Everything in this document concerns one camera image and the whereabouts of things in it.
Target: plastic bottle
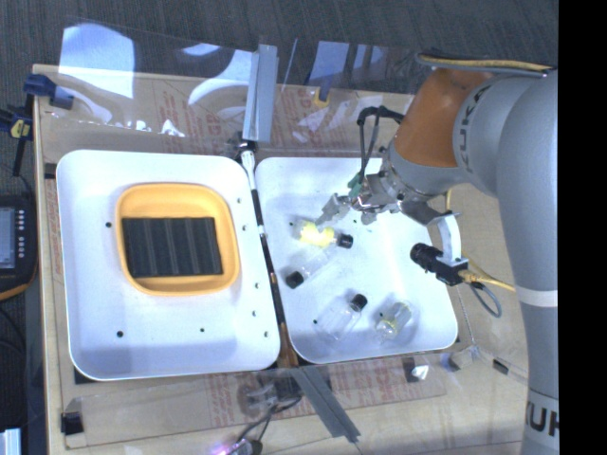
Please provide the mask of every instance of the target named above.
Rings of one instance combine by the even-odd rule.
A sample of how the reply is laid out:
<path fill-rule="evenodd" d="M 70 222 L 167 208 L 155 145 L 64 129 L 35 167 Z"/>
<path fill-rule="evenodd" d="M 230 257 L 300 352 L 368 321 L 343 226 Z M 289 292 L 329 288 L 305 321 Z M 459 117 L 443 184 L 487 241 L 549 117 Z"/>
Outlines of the plastic bottle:
<path fill-rule="evenodd" d="M 318 319 L 319 333 L 330 342 L 342 340 L 359 321 L 366 304 L 367 298 L 360 293 L 350 301 L 332 304 Z"/>
<path fill-rule="evenodd" d="M 413 317 L 411 304 L 407 301 L 397 301 L 382 316 L 376 325 L 377 340 L 380 344 L 395 338 L 403 327 Z"/>
<path fill-rule="evenodd" d="M 337 245 L 351 247 L 353 238 L 349 234 L 335 231 L 332 227 L 318 229 L 316 224 L 306 219 L 300 219 L 293 226 L 293 235 L 296 239 L 314 246 L 328 247 Z"/>
<path fill-rule="evenodd" d="M 299 255 L 293 262 L 293 269 L 286 278 L 286 284 L 291 288 L 297 288 L 323 266 L 333 261 L 341 248 L 352 247 L 352 236 L 343 235 L 339 243 L 334 243 L 325 248 L 310 248 Z"/>

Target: gray floor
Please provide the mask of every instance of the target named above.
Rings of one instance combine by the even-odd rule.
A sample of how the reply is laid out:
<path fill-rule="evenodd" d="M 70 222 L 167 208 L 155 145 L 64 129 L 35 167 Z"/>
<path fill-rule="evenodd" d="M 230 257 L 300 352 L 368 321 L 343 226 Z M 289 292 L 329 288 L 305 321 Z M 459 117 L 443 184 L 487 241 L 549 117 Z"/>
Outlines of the gray floor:
<path fill-rule="evenodd" d="M 63 29 L 74 18 L 246 50 L 260 42 L 276 45 L 282 72 L 298 40 L 299 60 L 291 70 L 291 82 L 304 82 L 318 41 L 403 46 L 412 51 L 435 47 L 459 55 L 542 64 L 559 60 L 559 0 L 0 0 L 0 108 L 23 104 L 22 86 L 32 64 L 59 62 Z M 175 71 L 160 55 L 146 55 L 138 70 Z M 399 78 L 406 87 L 412 76 Z M 31 181 L 30 145 L 23 172 Z M 0 163 L 11 167 L 15 148 L 14 140 L 0 135 Z M 2 193 L 23 187 L 6 171 L 0 177 Z M 42 409 L 41 379 L 36 376 L 41 351 L 38 295 L 34 284 L 27 293 L 0 304 L 22 335 L 27 334 L 28 384 L 33 393 L 27 402 L 22 359 L 0 351 L 0 430 L 25 426 L 27 411 L 28 430 L 41 429 L 42 419 L 36 418 Z M 1 317 L 0 339 L 18 339 Z M 28 448 L 31 453 L 42 450 L 36 443 Z"/>

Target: white tray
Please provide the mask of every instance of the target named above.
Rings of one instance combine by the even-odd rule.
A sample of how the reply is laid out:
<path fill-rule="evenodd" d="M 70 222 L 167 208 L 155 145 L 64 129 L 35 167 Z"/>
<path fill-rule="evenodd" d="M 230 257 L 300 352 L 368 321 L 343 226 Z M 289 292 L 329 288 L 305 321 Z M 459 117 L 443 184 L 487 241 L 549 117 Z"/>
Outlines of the white tray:
<path fill-rule="evenodd" d="M 367 172 L 376 172 L 372 159 Z M 330 363 L 384 355 L 444 349 L 457 336 L 457 321 L 445 284 L 410 259 L 416 243 L 430 245 L 425 227 L 403 214 L 383 213 L 365 226 L 350 211 L 334 227 L 352 234 L 354 245 L 295 289 L 285 283 L 291 259 L 302 243 L 291 235 L 297 218 L 316 219 L 331 194 L 348 193 L 347 183 L 360 167 L 354 158 L 281 158 L 263 160 L 257 187 L 272 262 L 278 276 L 285 322 L 297 353 L 312 363 Z M 362 293 L 368 304 L 362 318 L 341 342 L 330 345 L 316 334 L 313 321 L 338 297 Z M 394 340 L 376 342 L 373 330 L 396 300 L 408 300 L 414 317 Z"/>
<path fill-rule="evenodd" d="M 105 223 L 114 220 L 126 189 L 154 182 L 200 184 L 226 200 L 241 258 L 230 287 L 161 297 L 127 281 L 115 231 Z M 84 375 L 115 380 L 256 371 L 276 360 L 274 304 L 240 165 L 219 156 L 76 151 L 60 161 L 57 186 L 69 352 Z"/>

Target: black cap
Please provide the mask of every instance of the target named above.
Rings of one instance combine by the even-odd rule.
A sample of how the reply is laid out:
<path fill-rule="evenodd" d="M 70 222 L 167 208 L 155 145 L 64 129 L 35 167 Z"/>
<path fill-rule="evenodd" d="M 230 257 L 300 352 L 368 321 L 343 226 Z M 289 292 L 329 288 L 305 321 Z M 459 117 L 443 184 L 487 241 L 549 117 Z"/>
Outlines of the black cap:
<path fill-rule="evenodd" d="M 359 310 L 362 310 L 364 308 L 364 306 L 367 304 L 367 298 L 362 295 L 361 293 L 357 293 L 354 298 L 352 299 L 352 301 L 350 301 L 350 304 L 352 306 L 356 306 L 359 308 Z"/>
<path fill-rule="evenodd" d="M 290 275 L 285 278 L 286 284 L 291 288 L 297 288 L 304 282 L 304 275 L 299 271 L 293 271 Z"/>
<path fill-rule="evenodd" d="M 350 249 L 354 243 L 354 238 L 349 234 L 340 234 L 338 237 L 338 246 Z"/>

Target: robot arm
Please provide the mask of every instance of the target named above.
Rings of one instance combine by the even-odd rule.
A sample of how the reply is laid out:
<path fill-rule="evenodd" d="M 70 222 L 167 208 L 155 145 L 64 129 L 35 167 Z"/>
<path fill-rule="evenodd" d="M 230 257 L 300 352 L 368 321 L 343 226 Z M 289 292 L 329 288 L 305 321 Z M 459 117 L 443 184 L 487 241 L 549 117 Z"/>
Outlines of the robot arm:
<path fill-rule="evenodd" d="M 523 454 L 560 451 L 557 274 L 558 71 L 436 68 L 353 209 L 429 225 L 428 201 L 470 182 L 497 198 L 529 355 Z"/>

